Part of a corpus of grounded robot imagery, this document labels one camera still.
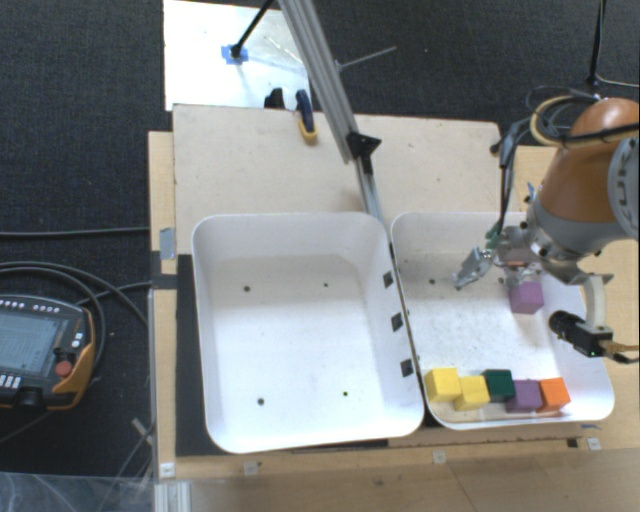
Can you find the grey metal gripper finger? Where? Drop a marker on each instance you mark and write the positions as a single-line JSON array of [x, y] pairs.
[[472, 267], [512, 280]]

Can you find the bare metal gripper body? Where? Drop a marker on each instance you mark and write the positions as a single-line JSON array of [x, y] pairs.
[[517, 245]]

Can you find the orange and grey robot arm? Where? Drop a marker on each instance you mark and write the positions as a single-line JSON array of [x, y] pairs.
[[580, 185]]

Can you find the purple cube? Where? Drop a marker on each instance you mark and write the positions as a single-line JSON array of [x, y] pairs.
[[525, 396], [526, 299]]

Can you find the white plastic tray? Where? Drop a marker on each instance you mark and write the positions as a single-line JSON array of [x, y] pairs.
[[300, 340], [470, 330]]

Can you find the dark green cube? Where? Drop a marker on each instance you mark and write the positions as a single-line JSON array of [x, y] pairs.
[[500, 384]]

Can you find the yellow cube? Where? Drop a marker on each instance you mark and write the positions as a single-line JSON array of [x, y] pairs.
[[442, 384], [474, 394]]

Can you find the orange cube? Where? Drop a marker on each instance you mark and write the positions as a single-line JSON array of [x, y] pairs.
[[555, 394]]

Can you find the black cylinder on white bracket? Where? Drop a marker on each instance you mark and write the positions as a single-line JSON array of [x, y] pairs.
[[575, 330]]

